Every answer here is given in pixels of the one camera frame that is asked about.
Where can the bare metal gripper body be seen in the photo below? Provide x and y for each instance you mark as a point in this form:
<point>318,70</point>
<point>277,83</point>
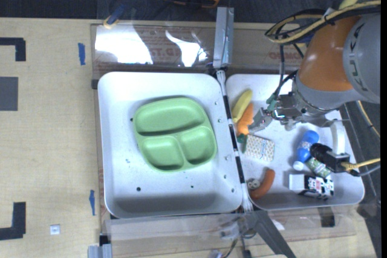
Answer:
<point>288,107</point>

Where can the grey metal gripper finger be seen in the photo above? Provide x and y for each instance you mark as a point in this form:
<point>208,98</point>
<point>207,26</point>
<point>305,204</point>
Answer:
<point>289,123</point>
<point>260,119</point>

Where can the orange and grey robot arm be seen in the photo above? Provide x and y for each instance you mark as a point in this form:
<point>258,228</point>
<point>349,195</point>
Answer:
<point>326,60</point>

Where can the orange carrot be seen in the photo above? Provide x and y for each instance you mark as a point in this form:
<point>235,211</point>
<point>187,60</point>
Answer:
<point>245,121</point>

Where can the white plastic tray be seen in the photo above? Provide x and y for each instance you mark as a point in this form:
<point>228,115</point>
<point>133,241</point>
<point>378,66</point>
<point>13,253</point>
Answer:
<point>121,130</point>
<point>284,142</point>

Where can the yellow banana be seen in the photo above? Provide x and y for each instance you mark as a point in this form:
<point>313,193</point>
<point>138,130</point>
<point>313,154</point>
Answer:
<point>242,104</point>

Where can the white patterned packet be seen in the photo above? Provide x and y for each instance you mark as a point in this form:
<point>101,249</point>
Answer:
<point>260,148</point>

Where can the blue and white bottle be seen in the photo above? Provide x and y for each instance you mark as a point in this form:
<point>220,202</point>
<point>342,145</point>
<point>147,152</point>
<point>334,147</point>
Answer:
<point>305,148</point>

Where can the thin black and white rod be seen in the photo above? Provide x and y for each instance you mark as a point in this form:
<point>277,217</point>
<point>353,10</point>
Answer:
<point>232,133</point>

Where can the green patterned can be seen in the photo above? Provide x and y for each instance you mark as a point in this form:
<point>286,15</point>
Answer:
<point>317,167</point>

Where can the orange sausage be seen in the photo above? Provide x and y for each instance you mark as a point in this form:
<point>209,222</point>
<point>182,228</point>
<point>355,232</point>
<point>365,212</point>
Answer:
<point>265,184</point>

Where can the small grey round toy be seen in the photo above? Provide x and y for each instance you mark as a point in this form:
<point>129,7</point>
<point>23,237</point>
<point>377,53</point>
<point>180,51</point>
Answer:
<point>253,184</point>

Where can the white carton, black cow print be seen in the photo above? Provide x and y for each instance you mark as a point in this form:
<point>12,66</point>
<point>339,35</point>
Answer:
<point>314,185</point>

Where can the green divided plate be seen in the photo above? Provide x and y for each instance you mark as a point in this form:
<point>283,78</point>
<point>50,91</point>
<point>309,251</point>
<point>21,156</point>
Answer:
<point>173,134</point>

